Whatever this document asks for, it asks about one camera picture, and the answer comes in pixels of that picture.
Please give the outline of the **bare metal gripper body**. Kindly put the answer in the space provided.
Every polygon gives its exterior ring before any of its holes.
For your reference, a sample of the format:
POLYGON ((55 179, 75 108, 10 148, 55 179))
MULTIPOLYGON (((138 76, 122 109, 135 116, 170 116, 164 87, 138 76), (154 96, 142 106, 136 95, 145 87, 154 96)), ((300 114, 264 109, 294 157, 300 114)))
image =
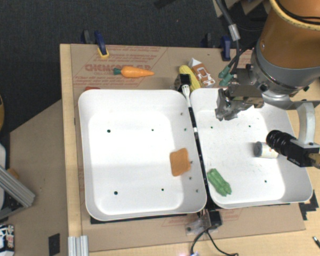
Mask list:
POLYGON ((261 108, 269 104, 277 108, 296 108, 290 95, 296 94, 292 84, 292 72, 280 67, 265 70, 258 65, 247 65, 237 70, 237 77, 228 86, 228 94, 234 101, 261 108))

